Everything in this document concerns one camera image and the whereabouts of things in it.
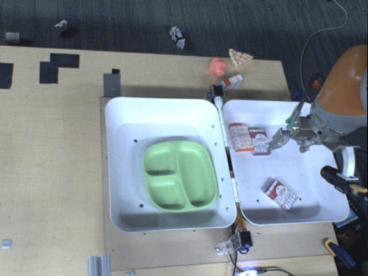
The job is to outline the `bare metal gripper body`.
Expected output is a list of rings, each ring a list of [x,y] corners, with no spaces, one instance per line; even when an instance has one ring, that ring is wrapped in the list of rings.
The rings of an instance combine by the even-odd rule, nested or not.
[[[360,147],[358,143],[349,143],[344,140],[344,135],[325,125],[317,116],[299,117],[290,130],[290,138],[295,140],[299,146],[301,141],[311,140],[332,152],[346,147]]]

